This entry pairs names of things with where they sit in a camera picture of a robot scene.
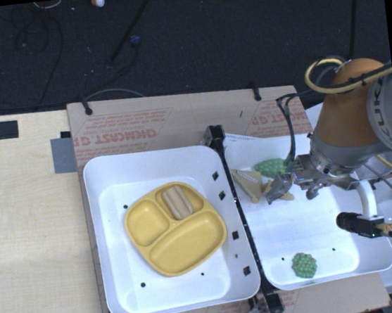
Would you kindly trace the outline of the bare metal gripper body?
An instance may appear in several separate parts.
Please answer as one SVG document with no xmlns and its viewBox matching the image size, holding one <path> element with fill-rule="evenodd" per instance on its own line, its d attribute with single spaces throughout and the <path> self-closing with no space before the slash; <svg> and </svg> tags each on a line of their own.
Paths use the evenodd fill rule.
<svg viewBox="0 0 392 313">
<path fill-rule="evenodd" d="M 323 171 L 319 171 L 310 159 L 309 154 L 298 155 L 294 161 L 291 179 L 293 183 L 303 187 L 308 182 L 322 182 L 324 187 L 337 186 L 346 191 L 354 190 L 358 187 L 359 181 L 356 178 L 347 174 L 332 175 L 327 168 Z"/>
</svg>

